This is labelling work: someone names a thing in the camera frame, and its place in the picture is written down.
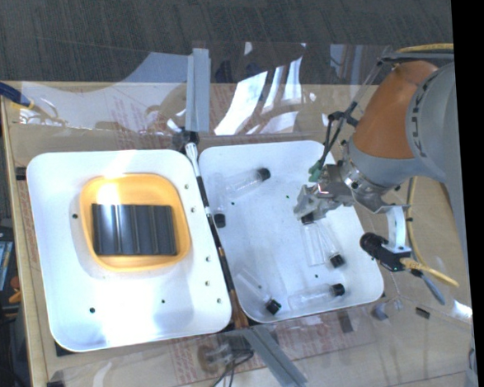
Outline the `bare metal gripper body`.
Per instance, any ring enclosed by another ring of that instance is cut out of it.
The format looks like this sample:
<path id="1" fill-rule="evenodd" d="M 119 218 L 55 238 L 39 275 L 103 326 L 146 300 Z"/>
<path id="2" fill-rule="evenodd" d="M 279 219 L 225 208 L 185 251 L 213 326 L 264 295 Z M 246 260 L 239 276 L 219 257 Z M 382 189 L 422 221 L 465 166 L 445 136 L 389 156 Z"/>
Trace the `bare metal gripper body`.
<path id="1" fill-rule="evenodd" d="M 382 198 L 389 189 L 370 181 L 352 162 L 326 164 L 318 177 L 317 190 L 319 201 L 337 201 L 339 206 L 359 204 L 375 214 L 385 214 L 392 208 Z"/>

